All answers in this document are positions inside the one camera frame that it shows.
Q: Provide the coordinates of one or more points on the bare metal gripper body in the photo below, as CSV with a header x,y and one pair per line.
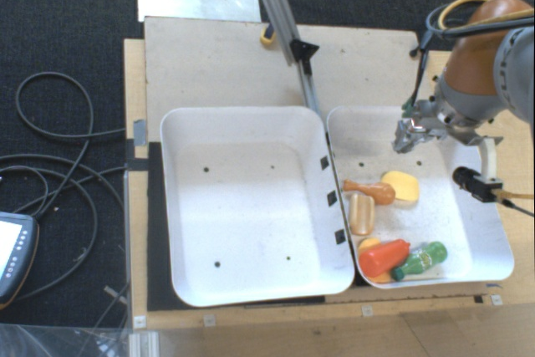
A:
x,y
434,117

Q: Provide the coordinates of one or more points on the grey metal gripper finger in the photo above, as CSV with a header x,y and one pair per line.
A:
x,y
423,138
402,138

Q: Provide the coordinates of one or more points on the black cylinder on white bracket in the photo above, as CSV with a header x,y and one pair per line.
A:
x,y
472,182

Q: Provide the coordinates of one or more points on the thin black rod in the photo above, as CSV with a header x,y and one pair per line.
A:
x,y
339,196

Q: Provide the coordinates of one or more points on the white plastic tray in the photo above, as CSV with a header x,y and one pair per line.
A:
x,y
246,213
443,213

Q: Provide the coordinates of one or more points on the yellow cheese slice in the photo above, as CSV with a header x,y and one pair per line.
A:
x,y
404,185

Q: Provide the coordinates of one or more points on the red bottle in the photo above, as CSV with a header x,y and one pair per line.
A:
x,y
382,259

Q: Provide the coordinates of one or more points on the brown chicken drumstick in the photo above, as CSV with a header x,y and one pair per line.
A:
x,y
378,191

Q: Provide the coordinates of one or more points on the green bottle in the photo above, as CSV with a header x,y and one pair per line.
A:
x,y
422,261

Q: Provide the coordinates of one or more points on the tan hot dog bun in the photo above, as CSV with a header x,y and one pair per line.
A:
x,y
361,215

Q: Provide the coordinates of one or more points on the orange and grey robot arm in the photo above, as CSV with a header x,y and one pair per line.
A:
x,y
476,62

